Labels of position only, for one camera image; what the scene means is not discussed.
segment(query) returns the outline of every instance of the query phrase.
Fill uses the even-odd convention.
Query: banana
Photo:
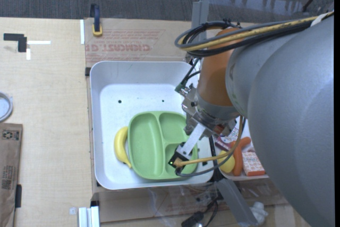
[[[121,129],[118,130],[115,136],[114,140],[114,150],[115,150],[115,155],[117,159],[126,165],[128,165],[129,168],[132,167],[129,158],[126,154],[125,151],[125,142],[126,139],[128,138],[128,127],[122,127]]]

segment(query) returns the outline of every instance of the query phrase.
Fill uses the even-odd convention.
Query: light wood surface
[[[23,124],[19,169],[21,207],[15,227],[77,226],[71,208],[89,207],[92,197],[85,53],[79,20],[0,18],[3,33],[21,33],[32,45],[31,60],[15,41],[0,39],[0,91],[13,97],[8,123]],[[309,225],[290,205],[266,207],[263,226]],[[102,226],[180,226],[189,215],[103,223]],[[239,226],[230,211],[209,225]]]

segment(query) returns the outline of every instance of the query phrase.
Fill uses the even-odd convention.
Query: yellow cable
[[[190,46],[190,44],[188,44],[188,47],[180,47],[180,49],[184,50],[184,51],[196,51],[196,50],[199,50],[199,49],[208,48],[208,47],[211,47],[211,46],[216,46],[216,45],[223,44],[223,43],[226,43],[226,42],[230,42],[230,41],[234,41],[234,40],[238,40],[238,39],[243,39],[243,38],[246,38],[246,37],[270,32],[270,31],[274,31],[274,30],[278,30],[278,29],[291,27],[291,26],[294,26],[294,25],[297,25],[297,24],[308,22],[308,21],[313,21],[316,18],[317,18],[317,16],[314,16],[314,17],[309,17],[309,18],[305,18],[305,19],[295,20],[295,21],[292,21],[292,22],[276,24],[276,25],[273,25],[273,26],[270,26],[270,27],[263,27],[263,28],[259,28],[259,29],[254,29],[254,30],[234,34],[234,35],[231,35],[231,36],[228,36],[228,37],[223,37],[223,38],[220,38],[220,39],[217,39],[217,40],[214,40],[214,41],[210,41],[210,42],[207,42],[207,43],[202,43],[202,44],[196,45],[196,46]],[[181,39],[179,39],[178,44],[182,44],[183,39],[184,39],[184,36]]]
[[[212,160],[221,159],[223,157],[227,157],[229,154],[232,154],[234,152],[235,148],[238,146],[239,142],[241,141],[242,131],[243,131],[243,117],[240,116],[239,134],[237,135],[235,145],[228,152],[217,155],[217,156],[212,156],[212,157],[205,157],[201,159],[182,161],[182,162],[177,163],[176,167],[182,167],[182,166],[189,165],[189,164],[207,162],[207,161],[212,161]]]

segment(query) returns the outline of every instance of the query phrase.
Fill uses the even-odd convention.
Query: small box
[[[255,152],[243,152],[243,170],[247,176],[265,175],[266,171],[263,168],[260,160]]]

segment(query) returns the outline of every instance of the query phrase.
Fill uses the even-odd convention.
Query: printed symbol on bag
[[[2,131],[2,139],[12,139],[19,140],[19,132],[18,131]]]

